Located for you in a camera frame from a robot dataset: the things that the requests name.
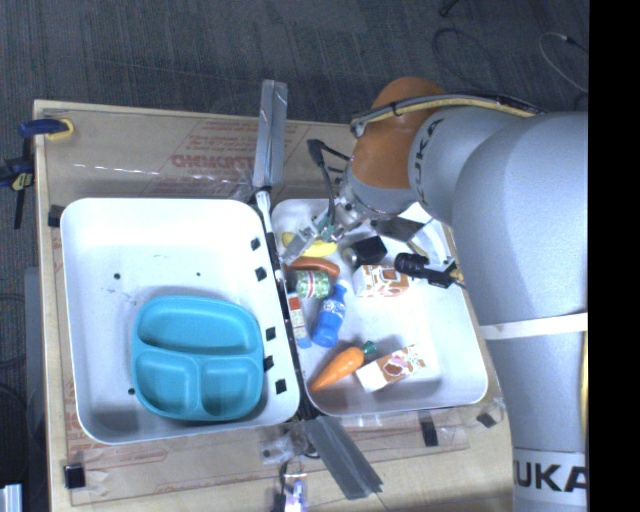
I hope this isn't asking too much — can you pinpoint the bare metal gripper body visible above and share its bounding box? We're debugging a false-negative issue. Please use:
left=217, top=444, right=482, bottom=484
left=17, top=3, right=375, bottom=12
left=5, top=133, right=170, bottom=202
left=310, top=193, right=399, bottom=247

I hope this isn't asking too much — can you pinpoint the yellow banana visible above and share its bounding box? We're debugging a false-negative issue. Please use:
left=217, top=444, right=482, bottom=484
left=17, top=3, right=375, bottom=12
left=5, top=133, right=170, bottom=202
left=281, top=231, right=339, bottom=259

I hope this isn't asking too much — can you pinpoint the red sausage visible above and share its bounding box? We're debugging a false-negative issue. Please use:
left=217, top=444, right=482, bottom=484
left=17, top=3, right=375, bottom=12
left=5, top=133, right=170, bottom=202
left=286, top=256, right=342, bottom=279

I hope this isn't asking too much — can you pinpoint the black cube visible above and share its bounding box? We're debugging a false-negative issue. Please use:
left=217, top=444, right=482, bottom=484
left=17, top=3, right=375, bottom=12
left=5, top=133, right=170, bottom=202
left=350, top=235, right=389, bottom=267

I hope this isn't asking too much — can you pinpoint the green can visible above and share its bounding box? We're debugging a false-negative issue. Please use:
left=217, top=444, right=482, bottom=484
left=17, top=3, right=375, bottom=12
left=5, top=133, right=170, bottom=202
left=294, top=269, right=332, bottom=301

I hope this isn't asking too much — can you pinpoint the small orange and blue carton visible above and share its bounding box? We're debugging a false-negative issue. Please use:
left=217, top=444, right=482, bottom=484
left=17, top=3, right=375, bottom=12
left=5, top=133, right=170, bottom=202
left=286, top=292, right=313, bottom=350

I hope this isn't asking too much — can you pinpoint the white carton brown print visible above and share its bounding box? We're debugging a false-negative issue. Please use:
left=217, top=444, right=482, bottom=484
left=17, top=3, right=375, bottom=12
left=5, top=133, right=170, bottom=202
left=351, top=263, right=412, bottom=299

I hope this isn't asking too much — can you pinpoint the blue bottle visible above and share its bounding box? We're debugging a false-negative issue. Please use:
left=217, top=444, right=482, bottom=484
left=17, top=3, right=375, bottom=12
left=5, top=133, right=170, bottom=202
left=311, top=283, right=348, bottom=349

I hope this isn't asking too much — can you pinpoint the white plastic tray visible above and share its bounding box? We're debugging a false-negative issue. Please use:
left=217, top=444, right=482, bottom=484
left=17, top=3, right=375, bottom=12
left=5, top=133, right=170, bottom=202
left=269, top=198, right=490, bottom=419
left=59, top=197, right=301, bottom=446

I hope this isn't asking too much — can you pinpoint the orange carrot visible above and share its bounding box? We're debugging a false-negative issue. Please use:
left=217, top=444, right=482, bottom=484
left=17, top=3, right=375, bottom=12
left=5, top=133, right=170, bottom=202
left=309, top=340, right=378, bottom=393

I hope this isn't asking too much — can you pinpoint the blue divided plate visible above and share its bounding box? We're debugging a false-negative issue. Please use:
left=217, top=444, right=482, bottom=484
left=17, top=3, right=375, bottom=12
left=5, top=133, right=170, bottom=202
left=130, top=294, right=266, bottom=422

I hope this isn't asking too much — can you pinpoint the white carton pink print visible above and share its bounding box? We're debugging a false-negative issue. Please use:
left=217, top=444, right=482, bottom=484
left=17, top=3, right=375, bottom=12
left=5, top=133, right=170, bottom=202
left=355, top=343, right=428, bottom=394

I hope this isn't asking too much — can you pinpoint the brown cardboard board red print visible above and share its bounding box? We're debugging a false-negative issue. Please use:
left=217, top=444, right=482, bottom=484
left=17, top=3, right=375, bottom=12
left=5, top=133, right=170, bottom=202
left=41, top=113, right=472, bottom=507

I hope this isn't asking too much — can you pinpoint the black cylinder on white bracket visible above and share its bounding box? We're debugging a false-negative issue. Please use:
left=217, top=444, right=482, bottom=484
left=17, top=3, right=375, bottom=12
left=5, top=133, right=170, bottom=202
left=393, top=215, right=459, bottom=290

